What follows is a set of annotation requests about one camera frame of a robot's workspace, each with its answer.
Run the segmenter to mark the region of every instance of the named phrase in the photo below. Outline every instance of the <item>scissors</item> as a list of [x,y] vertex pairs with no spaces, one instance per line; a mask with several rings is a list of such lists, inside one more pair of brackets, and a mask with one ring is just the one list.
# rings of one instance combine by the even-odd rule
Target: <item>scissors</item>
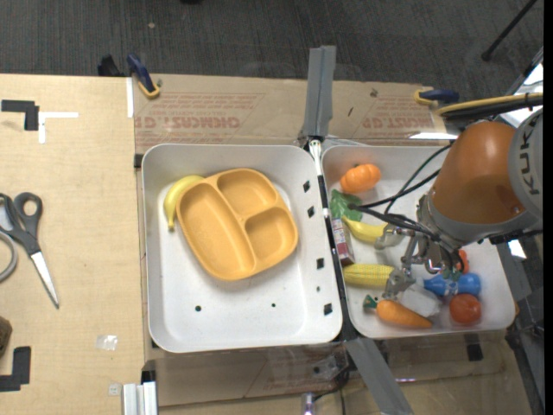
[[[30,201],[36,205],[33,214],[25,212],[25,204]],[[44,287],[54,302],[56,308],[60,307],[58,296],[55,293],[54,283],[46,266],[46,260],[42,255],[41,247],[38,244],[38,222],[42,215],[42,200],[39,196],[30,192],[23,192],[12,200],[6,194],[0,194],[0,206],[4,205],[10,228],[0,225],[0,232],[8,234],[12,239],[19,242],[27,251],[27,254],[35,263]]]

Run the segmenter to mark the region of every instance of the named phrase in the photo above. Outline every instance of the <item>table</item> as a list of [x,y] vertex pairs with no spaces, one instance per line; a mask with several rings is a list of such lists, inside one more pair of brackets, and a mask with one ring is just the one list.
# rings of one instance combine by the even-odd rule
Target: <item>table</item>
[[[230,81],[240,87],[243,80]],[[229,80],[198,81],[201,92]],[[265,83],[276,87],[275,97],[287,93],[285,87],[294,87],[296,104],[288,106],[297,108],[297,100],[304,98],[301,83]],[[46,143],[40,144],[38,132],[23,129],[23,114],[0,112],[0,190],[11,196],[28,190],[43,199],[39,240],[60,298],[56,310],[30,259],[20,251],[16,271],[0,284],[0,315],[14,328],[7,353],[0,358],[0,375],[11,374],[14,348],[30,346],[30,382],[20,391],[0,393],[3,414],[119,414],[120,386],[140,382],[149,340],[143,326],[146,303],[134,167],[139,130],[129,112],[128,84],[129,79],[122,78],[0,75],[2,99],[33,100],[40,112],[78,114],[47,118]],[[366,90],[370,84],[361,85]],[[339,91],[344,88],[355,97],[355,87],[348,82]],[[117,344],[106,335],[116,336]],[[409,358],[412,351],[401,343],[391,347],[404,354],[392,369],[409,371],[415,360]],[[449,365],[458,368],[454,373],[403,383],[415,413],[444,413],[452,407],[455,413],[531,413],[502,334],[485,335],[482,348],[493,355],[475,376],[470,376],[474,364],[463,372],[459,368],[467,362],[452,358]],[[437,370],[430,356],[416,362],[426,364],[429,376]],[[343,393],[346,413],[378,410],[359,380],[352,380]],[[293,395],[163,407],[160,413],[277,414],[299,411],[299,404]],[[328,395],[319,405],[321,413],[340,413],[340,395]]]

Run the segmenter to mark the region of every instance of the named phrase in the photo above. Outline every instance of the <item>green leafy vegetable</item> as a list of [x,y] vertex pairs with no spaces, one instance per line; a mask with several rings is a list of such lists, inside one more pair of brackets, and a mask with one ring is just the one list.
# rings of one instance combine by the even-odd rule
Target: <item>green leafy vegetable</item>
[[333,218],[342,218],[344,215],[353,221],[361,221],[363,214],[360,211],[350,209],[347,205],[353,203],[361,204],[361,199],[355,195],[342,194],[339,190],[333,189],[330,199],[330,214]]

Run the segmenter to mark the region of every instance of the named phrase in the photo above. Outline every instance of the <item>orange divided plate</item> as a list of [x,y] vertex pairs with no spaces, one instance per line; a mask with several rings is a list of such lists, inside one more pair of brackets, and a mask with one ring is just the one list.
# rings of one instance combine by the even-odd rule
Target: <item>orange divided plate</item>
[[182,193],[176,214],[204,269],[223,280],[269,269],[298,241],[283,198],[254,169],[231,169],[195,183]]

